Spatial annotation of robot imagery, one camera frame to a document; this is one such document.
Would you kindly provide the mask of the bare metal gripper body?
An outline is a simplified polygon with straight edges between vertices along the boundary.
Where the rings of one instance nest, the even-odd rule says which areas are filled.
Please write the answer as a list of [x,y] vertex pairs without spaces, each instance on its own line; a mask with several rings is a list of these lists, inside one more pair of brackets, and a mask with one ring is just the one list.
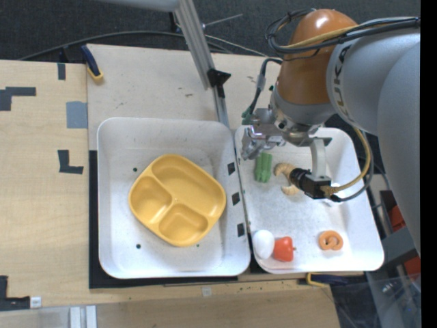
[[327,146],[331,137],[318,137],[318,125],[298,124],[273,109],[256,109],[250,115],[250,130],[253,139],[271,138],[275,147],[292,144],[296,147],[309,147],[313,141],[321,140]]

